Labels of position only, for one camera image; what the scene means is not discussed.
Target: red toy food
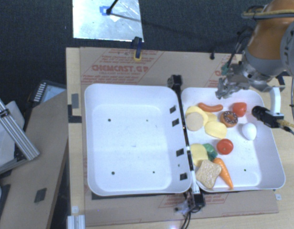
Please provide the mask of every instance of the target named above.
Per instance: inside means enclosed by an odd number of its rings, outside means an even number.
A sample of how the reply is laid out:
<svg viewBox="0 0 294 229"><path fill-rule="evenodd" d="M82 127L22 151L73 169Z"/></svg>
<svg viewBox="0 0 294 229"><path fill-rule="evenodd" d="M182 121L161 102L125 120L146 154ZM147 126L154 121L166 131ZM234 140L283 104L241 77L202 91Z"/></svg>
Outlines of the red toy food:
<svg viewBox="0 0 294 229"><path fill-rule="evenodd" d="M225 138L218 142L217 144L217 150L222 155L227 155L232 152L233 150L233 143L231 140Z"/></svg>
<svg viewBox="0 0 294 229"><path fill-rule="evenodd" d="M233 127L238 123L238 117L232 111L224 111L221 114L220 121L226 125L226 127Z"/></svg>
<svg viewBox="0 0 294 229"><path fill-rule="evenodd" d="M223 110L223 105L221 105L221 104L218 104L215 106L209 106L209 105L206 105L203 103L199 103L198 107L206 112L218 112L218 111Z"/></svg>
<svg viewBox="0 0 294 229"><path fill-rule="evenodd" d="M235 103L233 105L233 112L238 116L238 117L243 117L245 115L245 112L247 110L247 105L246 103Z"/></svg>

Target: black floor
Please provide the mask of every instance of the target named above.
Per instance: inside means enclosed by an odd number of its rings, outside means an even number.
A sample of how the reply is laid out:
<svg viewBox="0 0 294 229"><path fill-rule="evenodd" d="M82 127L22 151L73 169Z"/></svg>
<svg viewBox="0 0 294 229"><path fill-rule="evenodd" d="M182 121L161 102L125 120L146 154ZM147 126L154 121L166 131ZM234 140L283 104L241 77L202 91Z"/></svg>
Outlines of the black floor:
<svg viewBox="0 0 294 229"><path fill-rule="evenodd" d="M251 5L271 0L139 0L143 48L231 52ZM66 47L123 47L130 43L72 37L72 0L0 0L0 97L24 111L39 81L66 84Z"/></svg>

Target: orange carrot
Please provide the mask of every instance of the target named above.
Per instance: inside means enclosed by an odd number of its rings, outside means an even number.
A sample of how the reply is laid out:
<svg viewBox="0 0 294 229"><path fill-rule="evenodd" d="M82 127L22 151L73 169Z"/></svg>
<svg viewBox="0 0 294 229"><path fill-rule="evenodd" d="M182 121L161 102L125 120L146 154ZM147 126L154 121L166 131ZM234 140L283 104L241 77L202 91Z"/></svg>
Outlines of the orange carrot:
<svg viewBox="0 0 294 229"><path fill-rule="evenodd" d="M222 167L222 171L220 173L220 177L226 182L226 184L230 187L233 188L233 182L231 179L231 176L229 175L229 172L226 168L225 163L223 162L223 160L221 160L220 158L215 158L213 160L214 163L220 165Z"/></svg>

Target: red tomato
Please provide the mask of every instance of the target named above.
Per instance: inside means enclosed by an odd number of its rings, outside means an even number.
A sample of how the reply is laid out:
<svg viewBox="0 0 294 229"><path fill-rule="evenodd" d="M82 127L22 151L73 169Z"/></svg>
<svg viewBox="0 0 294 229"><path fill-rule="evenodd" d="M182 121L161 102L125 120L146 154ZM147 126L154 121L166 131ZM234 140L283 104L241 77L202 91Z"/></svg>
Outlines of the red tomato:
<svg viewBox="0 0 294 229"><path fill-rule="evenodd" d="M233 105L233 112L238 117L243 117L245 115L246 109L247 109L246 103L235 103Z"/></svg>
<svg viewBox="0 0 294 229"><path fill-rule="evenodd" d="M227 155L233 150L233 143L231 140L225 138L218 142L217 144L217 150L222 155Z"/></svg>

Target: toy donut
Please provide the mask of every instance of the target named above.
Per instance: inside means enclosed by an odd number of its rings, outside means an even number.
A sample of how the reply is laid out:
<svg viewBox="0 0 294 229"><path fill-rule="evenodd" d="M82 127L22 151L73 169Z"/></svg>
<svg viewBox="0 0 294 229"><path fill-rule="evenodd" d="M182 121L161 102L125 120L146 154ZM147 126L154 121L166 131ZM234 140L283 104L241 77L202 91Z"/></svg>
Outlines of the toy donut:
<svg viewBox="0 0 294 229"><path fill-rule="evenodd" d="M226 125L226 127L233 127L238 123L238 117L232 111L224 111L221 114L220 121Z"/></svg>

